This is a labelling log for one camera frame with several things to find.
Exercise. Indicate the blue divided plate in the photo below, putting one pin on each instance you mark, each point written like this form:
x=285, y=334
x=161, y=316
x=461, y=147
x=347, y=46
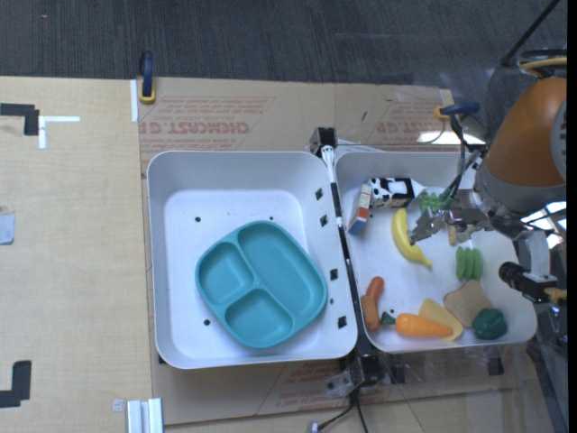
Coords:
x=266, y=282

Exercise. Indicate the white plastic tray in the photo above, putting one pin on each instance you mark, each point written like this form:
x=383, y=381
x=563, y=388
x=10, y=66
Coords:
x=405, y=282
x=180, y=260

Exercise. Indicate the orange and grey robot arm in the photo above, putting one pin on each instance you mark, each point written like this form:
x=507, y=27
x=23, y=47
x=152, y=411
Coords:
x=525, y=142

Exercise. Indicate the yellow banana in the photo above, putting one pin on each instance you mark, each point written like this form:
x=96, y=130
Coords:
x=401, y=237

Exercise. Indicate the brown bread slice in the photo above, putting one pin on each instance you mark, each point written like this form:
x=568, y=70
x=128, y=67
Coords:
x=469, y=302

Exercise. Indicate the black cylinder on white bracket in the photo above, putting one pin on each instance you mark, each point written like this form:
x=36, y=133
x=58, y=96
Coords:
x=518, y=278

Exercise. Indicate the green bell pepper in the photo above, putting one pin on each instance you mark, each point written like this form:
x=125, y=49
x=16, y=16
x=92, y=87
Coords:
x=490, y=324

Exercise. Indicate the green ribbed vegetable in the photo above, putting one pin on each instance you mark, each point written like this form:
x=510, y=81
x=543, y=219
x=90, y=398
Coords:
x=469, y=263

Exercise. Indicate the black and white milk carton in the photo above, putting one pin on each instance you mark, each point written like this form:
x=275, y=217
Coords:
x=392, y=192

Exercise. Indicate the orange white blue small carton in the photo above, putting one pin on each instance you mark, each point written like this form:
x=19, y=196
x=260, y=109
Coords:
x=359, y=212

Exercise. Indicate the orange carrot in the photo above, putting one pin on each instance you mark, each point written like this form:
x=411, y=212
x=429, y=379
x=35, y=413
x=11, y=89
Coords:
x=421, y=326

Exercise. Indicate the orange brown sausage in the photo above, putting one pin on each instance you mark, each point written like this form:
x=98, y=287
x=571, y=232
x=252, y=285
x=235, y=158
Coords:
x=372, y=307

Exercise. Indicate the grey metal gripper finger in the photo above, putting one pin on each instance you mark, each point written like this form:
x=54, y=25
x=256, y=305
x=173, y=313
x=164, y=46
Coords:
x=430, y=217
x=424, y=233

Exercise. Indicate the brown cardboard board red print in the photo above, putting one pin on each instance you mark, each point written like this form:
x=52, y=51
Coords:
x=252, y=115

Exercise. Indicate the yellow cheese slice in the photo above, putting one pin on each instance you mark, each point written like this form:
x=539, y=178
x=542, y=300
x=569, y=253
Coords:
x=435, y=311

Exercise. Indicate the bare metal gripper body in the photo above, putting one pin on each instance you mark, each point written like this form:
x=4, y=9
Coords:
x=469, y=217

